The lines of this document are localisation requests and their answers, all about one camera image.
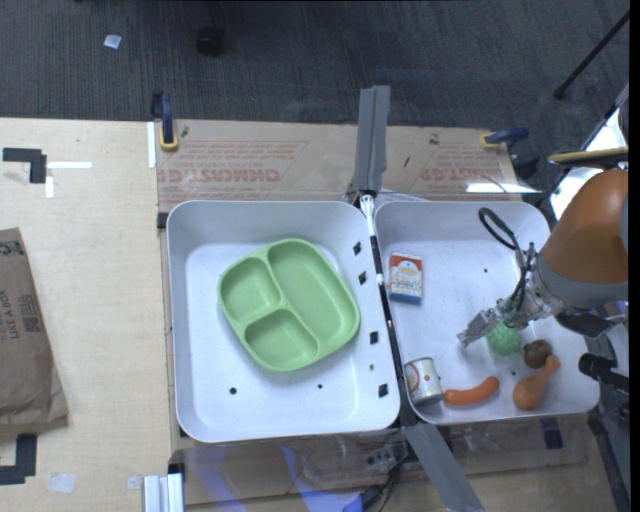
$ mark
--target toy hot dog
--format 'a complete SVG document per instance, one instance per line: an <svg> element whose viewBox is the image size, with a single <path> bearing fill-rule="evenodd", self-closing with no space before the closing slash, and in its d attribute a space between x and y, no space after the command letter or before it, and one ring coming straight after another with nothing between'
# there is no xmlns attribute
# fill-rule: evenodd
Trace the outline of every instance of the toy hot dog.
<svg viewBox="0 0 640 512"><path fill-rule="evenodd" d="M448 405L473 405L486 400L500 388L497 377L487 377L481 384L471 389L447 389L444 401Z"/></svg>

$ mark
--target green plate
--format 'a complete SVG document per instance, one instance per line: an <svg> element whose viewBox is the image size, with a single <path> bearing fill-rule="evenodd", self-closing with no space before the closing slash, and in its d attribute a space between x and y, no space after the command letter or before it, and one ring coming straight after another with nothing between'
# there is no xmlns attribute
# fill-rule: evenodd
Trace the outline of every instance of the green plate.
<svg viewBox="0 0 640 512"><path fill-rule="evenodd" d="M360 311L340 275L313 244L289 238L236 261L218 282L222 311L257 363L286 372L349 342Z"/></svg>

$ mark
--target tin can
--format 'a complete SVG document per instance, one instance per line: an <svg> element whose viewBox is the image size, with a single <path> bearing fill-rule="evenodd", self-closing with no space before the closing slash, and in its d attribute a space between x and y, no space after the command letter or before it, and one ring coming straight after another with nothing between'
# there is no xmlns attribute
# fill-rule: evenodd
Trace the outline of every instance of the tin can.
<svg viewBox="0 0 640 512"><path fill-rule="evenodd" d="M424 357L407 363L404 374L414 405L429 405L442 400L440 377L432 358Z"/></svg>

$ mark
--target cardboard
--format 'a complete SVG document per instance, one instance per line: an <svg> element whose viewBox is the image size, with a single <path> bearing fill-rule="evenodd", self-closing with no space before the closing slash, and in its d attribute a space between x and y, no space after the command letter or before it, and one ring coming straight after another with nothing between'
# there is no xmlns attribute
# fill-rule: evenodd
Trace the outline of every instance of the cardboard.
<svg viewBox="0 0 640 512"><path fill-rule="evenodd" d="M67 413L20 230L0 231L0 425Z"/></svg>

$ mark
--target gray carpet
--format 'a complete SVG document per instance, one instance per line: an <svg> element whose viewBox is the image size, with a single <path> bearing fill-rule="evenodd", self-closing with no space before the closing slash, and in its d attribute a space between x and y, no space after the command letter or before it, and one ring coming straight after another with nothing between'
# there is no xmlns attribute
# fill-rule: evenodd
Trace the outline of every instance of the gray carpet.
<svg viewBox="0 0 640 512"><path fill-rule="evenodd" d="M356 123L359 90L392 86L389 124L492 131L546 156L582 146L629 82L629 23L557 100L553 91L629 0L221 2L225 51L196 51L205 2L0 0L0 116L149 120L174 115ZM103 45L122 36L117 50Z"/></svg>

